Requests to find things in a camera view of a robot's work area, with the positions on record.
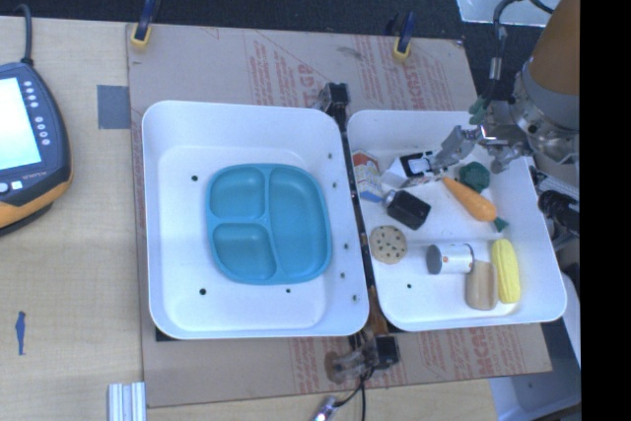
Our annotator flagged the white and black carton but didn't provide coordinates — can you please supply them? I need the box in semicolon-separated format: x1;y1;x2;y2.
382;151;448;189

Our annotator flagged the green broccoli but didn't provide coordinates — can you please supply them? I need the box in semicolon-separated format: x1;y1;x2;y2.
457;161;492;193

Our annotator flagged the white plastic tray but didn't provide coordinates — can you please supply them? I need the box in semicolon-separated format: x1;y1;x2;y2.
346;108;568;333
141;100;371;341

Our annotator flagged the blue divided plate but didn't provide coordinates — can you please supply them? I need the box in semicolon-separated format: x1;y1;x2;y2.
205;163;333;286

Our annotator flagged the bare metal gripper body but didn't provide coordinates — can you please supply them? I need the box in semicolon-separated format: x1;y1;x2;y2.
480;74;580;160

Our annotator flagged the yellow corn cob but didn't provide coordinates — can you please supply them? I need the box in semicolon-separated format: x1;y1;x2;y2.
490;238;522;305

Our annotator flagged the white can with grey lid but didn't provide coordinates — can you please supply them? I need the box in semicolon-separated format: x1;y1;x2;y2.
425;242;475;276

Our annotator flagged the brown cardboard board red print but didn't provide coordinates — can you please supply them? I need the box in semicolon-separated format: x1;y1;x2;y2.
125;22;554;409

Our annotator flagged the black cylinder on white bracket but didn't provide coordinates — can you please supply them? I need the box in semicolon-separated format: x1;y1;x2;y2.
529;157;582;238

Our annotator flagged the black bottle with silver cap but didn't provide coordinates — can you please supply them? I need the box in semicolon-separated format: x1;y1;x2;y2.
382;188;433;232

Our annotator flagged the thin black and white rod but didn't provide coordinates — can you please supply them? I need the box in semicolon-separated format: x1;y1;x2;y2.
334;110;384;336

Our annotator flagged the beige bread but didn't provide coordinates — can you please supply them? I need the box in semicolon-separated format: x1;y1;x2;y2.
464;259;499;312

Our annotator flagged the orange carrot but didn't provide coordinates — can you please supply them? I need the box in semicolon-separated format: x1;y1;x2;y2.
441;175;510;233

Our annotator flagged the beige chocolate chip biscuit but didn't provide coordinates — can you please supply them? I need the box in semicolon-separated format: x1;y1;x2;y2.
368;224;409;265

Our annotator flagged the black block with thin wires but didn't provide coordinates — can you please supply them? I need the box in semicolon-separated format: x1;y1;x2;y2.
374;334;400;370
317;82;351;114

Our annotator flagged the white and red carton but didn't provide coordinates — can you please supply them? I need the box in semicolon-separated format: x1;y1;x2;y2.
351;149;385;203

